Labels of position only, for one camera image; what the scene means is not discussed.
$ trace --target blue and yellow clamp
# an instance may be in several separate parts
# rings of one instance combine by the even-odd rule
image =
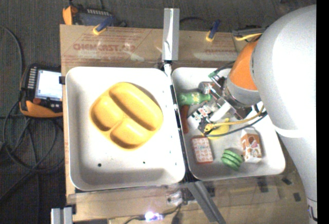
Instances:
[[[106,30],[106,27],[113,24],[114,19],[115,19],[114,16],[107,17],[103,22],[101,22],[95,28],[93,28],[93,33],[96,34],[96,35],[99,35],[102,32],[104,32]]]
[[[210,29],[210,31],[207,33],[207,36],[206,36],[207,41],[212,42],[214,40],[215,33],[217,32],[219,25],[220,25],[220,20],[216,20],[214,22],[212,28]]]

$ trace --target white screen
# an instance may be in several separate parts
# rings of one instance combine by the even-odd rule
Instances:
[[[51,100],[62,99],[62,85],[59,82],[60,72],[38,70],[38,83],[36,85],[35,97]]]

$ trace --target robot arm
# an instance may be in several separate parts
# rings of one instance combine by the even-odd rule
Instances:
[[[281,17],[250,46],[226,90],[241,106],[264,103],[302,179],[310,223],[317,223],[316,5]]]

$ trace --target white plastic tray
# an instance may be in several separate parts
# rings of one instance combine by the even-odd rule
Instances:
[[[211,81],[208,75],[215,69],[212,68],[178,68],[172,73],[172,81],[176,95],[186,90],[198,88],[200,82]],[[221,75],[227,75],[228,71],[223,70]],[[255,128],[260,134],[263,158],[259,163],[242,163],[239,171],[234,171],[225,166],[221,161],[221,156],[225,149],[238,149],[242,151],[240,144],[241,132],[236,132],[227,136],[210,140],[214,161],[209,164],[196,164],[191,147],[191,138],[202,136],[199,130],[190,130],[184,134],[184,144],[186,148],[188,165],[191,173],[200,180],[212,181],[229,178],[258,177],[265,175],[276,175],[285,169],[285,159],[279,143],[274,126],[268,116],[256,123]]]
[[[69,171],[83,191],[174,184],[185,174],[170,80],[154,68],[76,67],[66,75]],[[147,90],[163,112],[159,131],[143,146],[126,151],[107,140],[91,123],[92,103],[118,82]]]

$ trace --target yellow divided plate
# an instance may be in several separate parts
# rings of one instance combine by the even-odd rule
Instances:
[[[160,107],[127,82],[116,83],[101,94],[90,107],[89,117],[106,138],[126,150],[145,144],[163,122]]]

